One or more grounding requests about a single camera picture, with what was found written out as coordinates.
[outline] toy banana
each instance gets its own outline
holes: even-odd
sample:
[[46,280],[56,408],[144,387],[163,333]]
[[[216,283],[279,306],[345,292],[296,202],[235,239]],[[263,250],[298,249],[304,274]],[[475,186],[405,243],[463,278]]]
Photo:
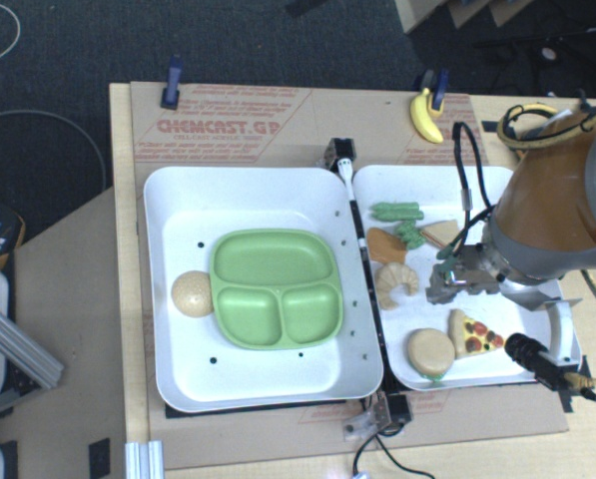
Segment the toy banana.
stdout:
[[444,109],[444,103],[439,110],[433,110],[431,107],[432,93],[430,89],[424,88],[410,103],[410,117],[417,132],[428,142],[441,144],[444,138],[433,122],[432,117],[439,117]]

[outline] wooden table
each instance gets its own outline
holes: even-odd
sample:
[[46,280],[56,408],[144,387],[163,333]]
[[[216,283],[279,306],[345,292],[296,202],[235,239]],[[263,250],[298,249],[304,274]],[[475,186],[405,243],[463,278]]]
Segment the wooden table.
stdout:
[[[371,92],[354,93],[355,103],[359,106],[362,105],[362,94],[365,94],[367,100],[374,95]],[[130,85],[114,84],[110,88],[110,95],[126,435],[129,442],[144,443],[151,440],[151,435],[145,377],[139,244],[136,233],[137,201]],[[498,121],[514,104],[533,102],[530,98],[471,97],[478,123]],[[557,108],[568,108],[575,105],[576,101],[548,100],[548,103]],[[493,134],[483,133],[482,138],[492,165],[515,165],[513,155],[509,154]],[[588,356],[590,370],[596,376],[596,302],[577,272],[567,275],[562,287],[568,297],[583,298],[583,301],[574,307],[574,322],[582,349]],[[566,433],[397,449],[393,454],[404,465],[427,470],[436,478],[596,478],[596,403],[575,400],[574,413],[568,415],[568,423],[570,431]],[[203,467],[168,471],[167,477],[349,478],[352,458],[352,454],[339,454]],[[381,451],[363,454],[360,469],[368,471],[372,479],[399,477],[403,474],[394,468]]]

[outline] divided green plate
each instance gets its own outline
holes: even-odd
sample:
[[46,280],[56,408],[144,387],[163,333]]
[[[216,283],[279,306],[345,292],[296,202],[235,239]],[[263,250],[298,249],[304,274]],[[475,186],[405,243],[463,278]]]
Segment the divided green plate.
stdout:
[[221,237],[211,291],[222,333],[252,349],[321,344],[341,326],[343,305],[330,247],[306,231],[264,229]]

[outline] gray carpet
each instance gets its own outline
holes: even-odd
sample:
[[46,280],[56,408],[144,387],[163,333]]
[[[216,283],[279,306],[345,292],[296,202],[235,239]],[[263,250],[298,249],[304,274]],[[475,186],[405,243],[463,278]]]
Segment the gray carpet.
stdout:
[[[77,123],[111,179],[108,86],[164,80],[173,53],[183,82],[410,90],[426,68],[449,70],[449,90],[472,94],[596,97],[596,34],[569,38],[557,65],[533,62],[538,43],[596,26],[596,0],[537,0],[503,27],[487,10],[460,30],[445,8],[409,35],[393,0],[328,0],[300,15],[299,0],[0,0],[22,23],[0,59],[0,112],[35,109]],[[15,27],[0,10],[0,51]],[[0,119],[0,200],[28,237],[100,191],[92,149],[73,128],[39,116]]]

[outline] blue clamp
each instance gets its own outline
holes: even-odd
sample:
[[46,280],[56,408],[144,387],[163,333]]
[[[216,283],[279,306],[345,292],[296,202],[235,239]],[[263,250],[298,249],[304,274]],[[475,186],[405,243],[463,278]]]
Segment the blue clamp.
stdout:
[[172,55],[169,61],[169,73],[167,75],[167,87],[162,91],[160,106],[168,110],[178,110],[180,91],[180,77],[182,75],[182,59],[180,55]]
[[441,104],[444,101],[444,96],[446,94],[446,88],[448,87],[448,70],[440,69],[439,73],[437,74],[437,83],[435,84],[435,89],[432,91],[433,97],[431,100],[431,108],[435,111],[439,111],[441,108]]

